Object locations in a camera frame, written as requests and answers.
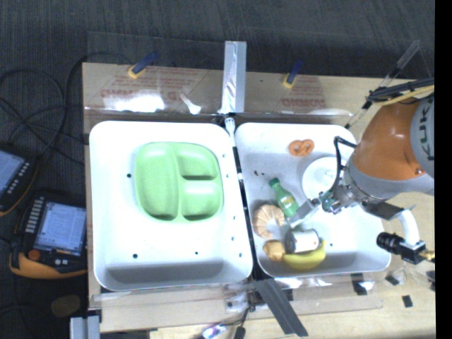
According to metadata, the white can with dark end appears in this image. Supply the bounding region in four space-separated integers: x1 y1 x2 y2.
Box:
284 228 320 255

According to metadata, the tan croissant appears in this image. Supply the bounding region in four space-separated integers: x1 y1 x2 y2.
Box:
252 203 286 240

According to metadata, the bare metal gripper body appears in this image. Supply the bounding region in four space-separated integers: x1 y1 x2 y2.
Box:
316 179 396 215

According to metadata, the brown cardboard board, red print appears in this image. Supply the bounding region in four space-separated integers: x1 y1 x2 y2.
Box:
81 61 435 333

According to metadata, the small tan bread roll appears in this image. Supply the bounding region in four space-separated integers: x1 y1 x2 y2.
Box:
262 239 287 262

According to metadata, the orange pretzel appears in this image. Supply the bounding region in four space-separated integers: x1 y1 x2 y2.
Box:
287 138 316 157

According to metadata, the green divided plate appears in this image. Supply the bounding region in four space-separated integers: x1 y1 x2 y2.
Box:
133 141 225 222

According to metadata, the yellow banana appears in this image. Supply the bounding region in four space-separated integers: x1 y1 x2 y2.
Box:
282 238 327 271

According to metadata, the white plastic tray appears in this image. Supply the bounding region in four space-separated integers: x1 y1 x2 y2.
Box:
88 119 254 292
234 121 392 279

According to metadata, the white round bowl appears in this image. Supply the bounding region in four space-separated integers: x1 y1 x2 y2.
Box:
301 155 349 200

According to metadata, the black cylinder on white bracket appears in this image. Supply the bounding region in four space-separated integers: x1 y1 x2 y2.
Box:
376 208 427 265

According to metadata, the green plastic bottle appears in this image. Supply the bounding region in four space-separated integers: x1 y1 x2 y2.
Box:
268 177 300 219

